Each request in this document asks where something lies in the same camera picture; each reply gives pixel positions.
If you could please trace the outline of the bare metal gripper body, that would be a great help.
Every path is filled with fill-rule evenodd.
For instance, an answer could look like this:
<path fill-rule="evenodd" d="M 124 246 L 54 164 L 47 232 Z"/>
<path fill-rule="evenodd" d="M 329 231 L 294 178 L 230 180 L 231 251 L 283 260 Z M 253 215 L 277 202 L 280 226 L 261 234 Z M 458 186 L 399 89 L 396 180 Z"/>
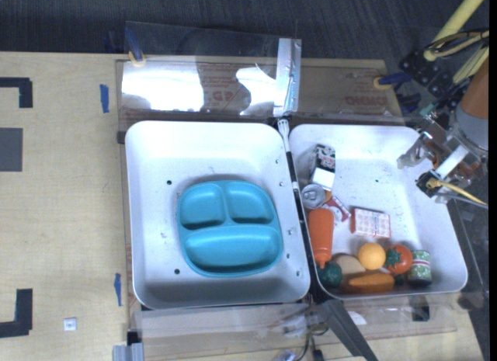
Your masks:
<path fill-rule="evenodd" d="M 488 172 L 488 121 L 469 113 L 442 114 L 423 130 L 422 149 L 444 182 L 473 182 Z"/>

